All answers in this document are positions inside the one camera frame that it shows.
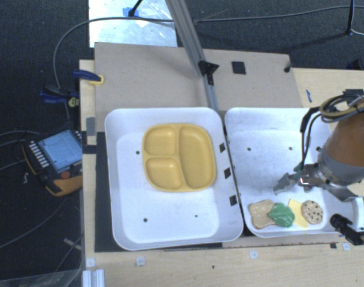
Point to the black cylinder on white bracket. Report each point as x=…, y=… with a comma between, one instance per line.
x=346, y=227

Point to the brown toast slice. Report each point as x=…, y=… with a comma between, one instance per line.
x=260, y=215

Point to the green lettuce leaf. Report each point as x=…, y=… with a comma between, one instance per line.
x=281, y=215

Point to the chocolate chip biscuit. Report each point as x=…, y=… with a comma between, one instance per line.
x=312, y=212

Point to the yellow divided plate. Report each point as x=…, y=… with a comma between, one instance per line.
x=179, y=157

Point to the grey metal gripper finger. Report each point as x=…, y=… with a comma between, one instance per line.
x=282, y=184
x=304, y=184

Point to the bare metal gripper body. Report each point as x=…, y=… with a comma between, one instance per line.
x=315, y=175

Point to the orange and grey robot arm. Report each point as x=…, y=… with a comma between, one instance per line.
x=349, y=139

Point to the yellow cheese slice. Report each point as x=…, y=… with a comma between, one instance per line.
x=297, y=212

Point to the white plastic tray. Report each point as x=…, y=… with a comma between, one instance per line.
x=170, y=208
x=265, y=160

